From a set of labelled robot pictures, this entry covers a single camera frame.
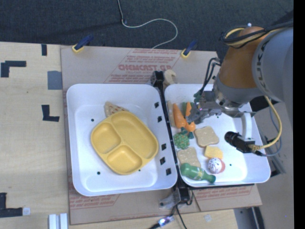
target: toy food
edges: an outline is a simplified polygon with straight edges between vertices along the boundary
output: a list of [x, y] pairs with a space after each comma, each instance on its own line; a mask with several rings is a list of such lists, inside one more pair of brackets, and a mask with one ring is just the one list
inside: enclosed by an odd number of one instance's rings
[[120, 107], [120, 106], [117, 106], [109, 101], [107, 101], [105, 103], [105, 114], [106, 114], [106, 117], [116, 113], [116, 112], [119, 112], [119, 111], [128, 111], [127, 109], [123, 108], [123, 107]]
[[180, 164], [189, 163], [192, 166], [201, 167], [194, 147], [188, 147], [187, 149], [178, 151], [177, 156]]
[[219, 143], [219, 138], [210, 126], [205, 126], [194, 131], [199, 147], [206, 147], [210, 144]]
[[224, 171], [225, 164], [219, 158], [211, 158], [208, 163], [208, 168], [212, 174], [218, 174]]
[[186, 120], [177, 104], [173, 104], [173, 117], [177, 128], [185, 127]]
[[[185, 111], [185, 116], [189, 116], [191, 114], [191, 103], [187, 102], [186, 103], [186, 111]], [[188, 130], [189, 132], [193, 132], [196, 129], [195, 122], [187, 123], [185, 124], [185, 129]]]
[[164, 80], [163, 84], [165, 86], [168, 86], [168, 85], [171, 85], [171, 84], [175, 84], [175, 81], [173, 80], [173, 77], [175, 77], [175, 76], [176, 76], [176, 73], [173, 70], [171, 70], [171, 69], [166, 70], [164, 72], [165, 80]]
[[188, 163], [184, 163], [180, 166], [180, 172], [181, 175], [196, 181], [207, 180], [210, 183], [214, 183], [216, 180], [216, 176], [209, 175], [205, 170], [196, 166], [192, 166]]
[[167, 101], [168, 118], [172, 127], [175, 127], [175, 120], [173, 118], [173, 104], [171, 101]]
[[187, 135], [177, 133], [173, 136], [173, 142], [177, 148], [186, 149], [190, 145], [190, 140]]
[[219, 158], [222, 159], [224, 154], [220, 148], [215, 146], [206, 146], [204, 156], [207, 158]]

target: white cable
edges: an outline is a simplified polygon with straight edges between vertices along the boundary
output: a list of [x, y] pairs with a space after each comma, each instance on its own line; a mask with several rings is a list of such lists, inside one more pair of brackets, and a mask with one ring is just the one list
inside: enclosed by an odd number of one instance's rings
[[122, 8], [121, 8], [120, 0], [117, 0], [117, 2], [118, 2], [119, 10], [120, 10], [120, 13], [121, 13], [121, 18], [122, 18], [122, 19], [121, 19], [121, 22], [122, 22], [122, 25], [125, 26], [126, 28], [132, 28], [132, 29], [134, 29], [134, 28], [139, 28], [139, 27], [142, 27], [142, 26], [147, 25], [148, 23], [151, 23], [151, 22], [154, 22], [154, 21], [166, 21], [166, 22], [169, 22], [170, 24], [173, 25], [173, 27], [174, 27], [175, 30], [176, 30], [175, 36], [174, 36], [172, 39], [170, 39], [170, 40], [168, 40], [168, 41], [166, 41], [166, 42], [162, 42], [162, 43], [160, 43], [160, 44], [154, 46], [153, 48], [156, 48], [156, 47], [159, 47], [159, 46], [161, 46], [161, 45], [163, 45], [163, 44], [169, 43], [169, 42], [175, 40], [176, 37], [178, 36], [178, 28], [177, 28], [177, 26], [176, 26], [172, 21], [167, 20], [167, 19], [158, 18], [158, 19], [154, 19], [154, 20], [148, 21], [148, 22], [146, 22], [146, 23], [144, 23], [144, 24], [142, 24], [142, 25], [137, 25], [137, 26], [129, 26], [129, 25], [126, 25], [126, 24], [124, 23], [124, 19], [123, 19], [123, 12], [122, 12]]

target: toy carrot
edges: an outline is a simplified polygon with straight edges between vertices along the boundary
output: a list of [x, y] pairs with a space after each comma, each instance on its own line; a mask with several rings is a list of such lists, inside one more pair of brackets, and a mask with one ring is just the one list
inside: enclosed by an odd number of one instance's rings
[[[187, 103], [186, 103], [185, 116], [189, 116], [189, 115], [191, 114], [191, 109], [192, 109], [191, 103], [190, 103], [190, 102], [187, 102]], [[185, 129], [186, 129], [188, 132], [193, 132], [193, 131], [196, 129], [196, 125], [195, 125], [194, 121], [191, 122], [191, 123], [187, 123], [187, 122], [186, 122]]]
[[177, 128], [185, 127], [186, 120], [185, 120], [183, 114], [181, 113], [178, 105], [175, 103], [173, 104], [173, 117], [174, 117], [175, 125]]

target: black carpet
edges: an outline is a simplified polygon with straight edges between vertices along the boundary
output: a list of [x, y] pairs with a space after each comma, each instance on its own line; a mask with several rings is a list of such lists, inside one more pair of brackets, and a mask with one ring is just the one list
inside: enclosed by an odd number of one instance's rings
[[[149, 20], [171, 20], [177, 38], [158, 48], [183, 49], [197, 39], [197, 50], [227, 46], [222, 32], [251, 23], [267, 27], [293, 19], [294, 0], [120, 0], [130, 26]], [[0, 0], [0, 41], [74, 45], [92, 34], [91, 46], [152, 48], [171, 39], [174, 27], [165, 21], [138, 29], [121, 24], [117, 0]]]

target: yellow plate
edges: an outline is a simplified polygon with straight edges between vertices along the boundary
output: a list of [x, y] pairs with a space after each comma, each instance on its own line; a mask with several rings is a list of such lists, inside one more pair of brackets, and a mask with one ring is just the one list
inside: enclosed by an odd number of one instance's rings
[[131, 174], [152, 160], [159, 143], [150, 129], [134, 114], [116, 112], [91, 132], [91, 144], [116, 173]]

